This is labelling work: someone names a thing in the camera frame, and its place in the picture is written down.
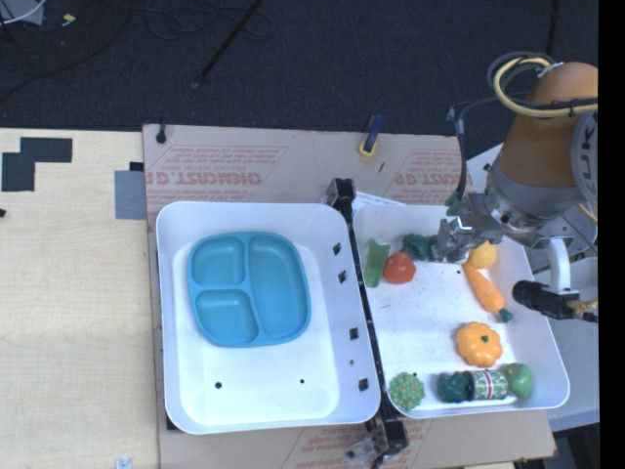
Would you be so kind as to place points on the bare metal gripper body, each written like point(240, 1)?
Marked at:
point(481, 225)

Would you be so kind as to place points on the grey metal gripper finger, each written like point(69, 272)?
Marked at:
point(438, 248)
point(459, 253)

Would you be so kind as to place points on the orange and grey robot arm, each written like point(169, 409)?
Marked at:
point(542, 144)

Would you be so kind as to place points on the dark green broccoli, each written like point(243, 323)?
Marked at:
point(451, 387)
point(416, 246)

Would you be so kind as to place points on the yellow lemon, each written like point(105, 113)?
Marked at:
point(483, 257)

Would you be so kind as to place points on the orange carrot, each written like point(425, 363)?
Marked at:
point(483, 288)

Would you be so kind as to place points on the red tomato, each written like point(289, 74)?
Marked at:
point(399, 268)

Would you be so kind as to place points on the white plastic tray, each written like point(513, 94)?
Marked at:
point(420, 320)
point(273, 389)

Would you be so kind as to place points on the yellow pumpkin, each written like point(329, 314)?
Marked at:
point(478, 345)

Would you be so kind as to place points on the thin black rod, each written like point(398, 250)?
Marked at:
point(371, 325)

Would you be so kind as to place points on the small green and white can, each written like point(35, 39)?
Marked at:
point(488, 385)

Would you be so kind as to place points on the green apple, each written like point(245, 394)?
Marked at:
point(520, 380)

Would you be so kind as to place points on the green grapes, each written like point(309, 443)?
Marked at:
point(406, 391)

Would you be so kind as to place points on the brown cardboard board red print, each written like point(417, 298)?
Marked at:
point(293, 174)

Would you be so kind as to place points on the blue divided plate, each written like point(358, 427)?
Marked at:
point(273, 286)

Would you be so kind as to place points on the black cylinder on white bracket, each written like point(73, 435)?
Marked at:
point(542, 298)

